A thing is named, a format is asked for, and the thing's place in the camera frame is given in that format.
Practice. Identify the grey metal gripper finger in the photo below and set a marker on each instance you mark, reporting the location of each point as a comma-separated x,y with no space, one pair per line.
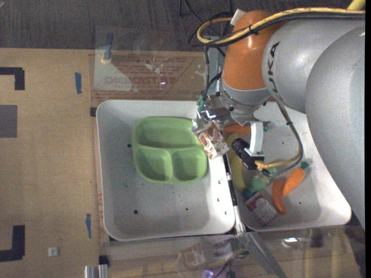
219,124
198,126

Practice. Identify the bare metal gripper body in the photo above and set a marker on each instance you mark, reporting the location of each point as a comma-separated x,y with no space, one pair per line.
220,113

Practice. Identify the white and orange carton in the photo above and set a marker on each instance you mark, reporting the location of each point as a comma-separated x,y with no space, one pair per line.
214,143

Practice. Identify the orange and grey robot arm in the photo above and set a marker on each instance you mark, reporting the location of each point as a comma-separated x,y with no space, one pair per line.
290,68

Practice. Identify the green divided plate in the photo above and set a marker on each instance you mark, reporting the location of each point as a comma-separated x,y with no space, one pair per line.
162,143

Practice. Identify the yellow banana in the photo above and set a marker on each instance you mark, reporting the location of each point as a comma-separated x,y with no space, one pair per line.
237,172

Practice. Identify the thin black and white rod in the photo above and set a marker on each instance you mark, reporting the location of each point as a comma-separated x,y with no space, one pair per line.
232,187

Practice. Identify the green bottle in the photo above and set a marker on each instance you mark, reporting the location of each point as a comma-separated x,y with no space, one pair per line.
258,182

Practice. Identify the white plastic tray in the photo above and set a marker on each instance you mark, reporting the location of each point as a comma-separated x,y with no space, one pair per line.
162,207
313,201

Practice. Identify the orange carrot with green top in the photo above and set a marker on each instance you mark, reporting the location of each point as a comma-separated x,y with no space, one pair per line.
294,179

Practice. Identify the orange sausage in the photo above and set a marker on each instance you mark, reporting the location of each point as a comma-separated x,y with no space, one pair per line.
278,197

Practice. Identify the red and white carton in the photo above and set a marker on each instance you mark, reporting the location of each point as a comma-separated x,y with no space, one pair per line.
262,208

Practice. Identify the black cylinder on white bracket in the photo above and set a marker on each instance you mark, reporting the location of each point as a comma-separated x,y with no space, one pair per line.
246,153

